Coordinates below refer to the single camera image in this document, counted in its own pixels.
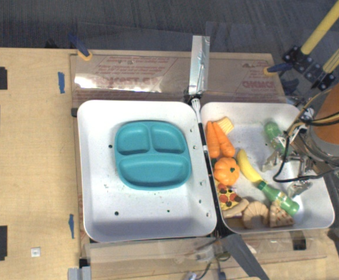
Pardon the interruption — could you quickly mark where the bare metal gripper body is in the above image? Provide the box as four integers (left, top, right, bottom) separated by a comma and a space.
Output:
282, 138, 327, 184

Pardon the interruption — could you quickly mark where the yellow banana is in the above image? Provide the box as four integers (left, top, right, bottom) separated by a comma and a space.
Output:
236, 149, 265, 184

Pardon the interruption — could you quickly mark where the white plastic tray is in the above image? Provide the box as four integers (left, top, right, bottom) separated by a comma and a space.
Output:
200, 101, 335, 235
76, 99, 218, 243

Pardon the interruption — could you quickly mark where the brown pie slice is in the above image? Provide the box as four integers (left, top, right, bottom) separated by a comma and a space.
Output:
268, 201, 295, 229

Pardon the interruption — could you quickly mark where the orange pumpkin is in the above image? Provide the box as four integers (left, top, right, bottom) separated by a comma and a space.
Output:
213, 156, 241, 186

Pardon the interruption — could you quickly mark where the orange carrot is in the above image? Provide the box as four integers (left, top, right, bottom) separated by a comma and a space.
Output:
212, 121, 236, 158
205, 120, 221, 159

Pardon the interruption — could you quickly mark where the beige croissant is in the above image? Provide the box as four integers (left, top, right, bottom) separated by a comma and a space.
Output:
242, 200, 271, 230

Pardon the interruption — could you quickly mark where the yellow pizza slice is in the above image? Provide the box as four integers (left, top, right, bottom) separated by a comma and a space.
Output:
215, 179, 250, 219

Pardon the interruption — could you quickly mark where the pale yellow ribbed toy food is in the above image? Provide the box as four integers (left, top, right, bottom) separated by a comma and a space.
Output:
216, 116, 235, 136

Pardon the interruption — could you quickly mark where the brown cardboard board red print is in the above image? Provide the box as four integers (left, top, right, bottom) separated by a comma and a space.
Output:
69, 50, 329, 264

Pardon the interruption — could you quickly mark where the teal divided plate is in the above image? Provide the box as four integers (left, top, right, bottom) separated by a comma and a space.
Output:
113, 120, 192, 191

